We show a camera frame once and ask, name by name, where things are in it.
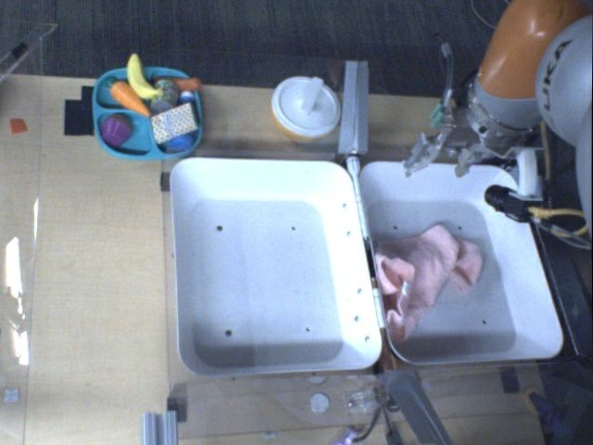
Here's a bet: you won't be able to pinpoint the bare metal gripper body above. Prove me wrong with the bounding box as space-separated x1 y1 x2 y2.
438 108 534 160

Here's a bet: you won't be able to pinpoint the pink cloth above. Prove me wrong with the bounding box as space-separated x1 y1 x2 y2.
373 222 485 343

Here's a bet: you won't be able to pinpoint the white lidded yellow cup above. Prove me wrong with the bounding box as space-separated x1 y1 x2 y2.
271 75 343 145

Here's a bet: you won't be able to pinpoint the white plastic tray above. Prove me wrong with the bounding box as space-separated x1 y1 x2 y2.
358 160 565 367
169 156 384 378

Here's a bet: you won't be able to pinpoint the blue cube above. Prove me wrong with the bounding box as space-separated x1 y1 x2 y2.
165 132 196 154

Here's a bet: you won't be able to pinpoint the small grey can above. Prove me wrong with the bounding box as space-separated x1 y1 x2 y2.
149 78 181 114

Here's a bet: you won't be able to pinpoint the blue divided plate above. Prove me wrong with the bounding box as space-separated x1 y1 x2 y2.
91 66 205 162

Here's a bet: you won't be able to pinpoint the yellow banana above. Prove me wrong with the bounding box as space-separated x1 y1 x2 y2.
125 53 164 101

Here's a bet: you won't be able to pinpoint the orange carrot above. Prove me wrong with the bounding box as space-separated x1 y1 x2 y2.
108 80 152 119

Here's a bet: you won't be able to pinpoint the purple grapes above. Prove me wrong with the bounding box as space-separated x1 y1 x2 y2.
100 113 133 149

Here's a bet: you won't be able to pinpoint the black cylinder on white bracket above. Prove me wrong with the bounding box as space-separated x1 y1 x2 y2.
484 148 546 224

